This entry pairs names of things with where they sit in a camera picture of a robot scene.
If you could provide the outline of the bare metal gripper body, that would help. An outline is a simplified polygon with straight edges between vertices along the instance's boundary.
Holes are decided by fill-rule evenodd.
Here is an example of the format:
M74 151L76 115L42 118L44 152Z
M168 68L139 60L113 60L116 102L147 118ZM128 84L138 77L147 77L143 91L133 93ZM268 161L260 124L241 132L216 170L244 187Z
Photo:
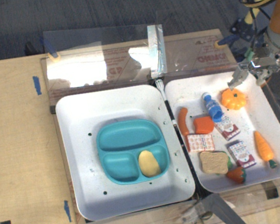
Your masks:
M249 48L244 56L250 73L275 72L280 68L279 44L262 45L255 49Z

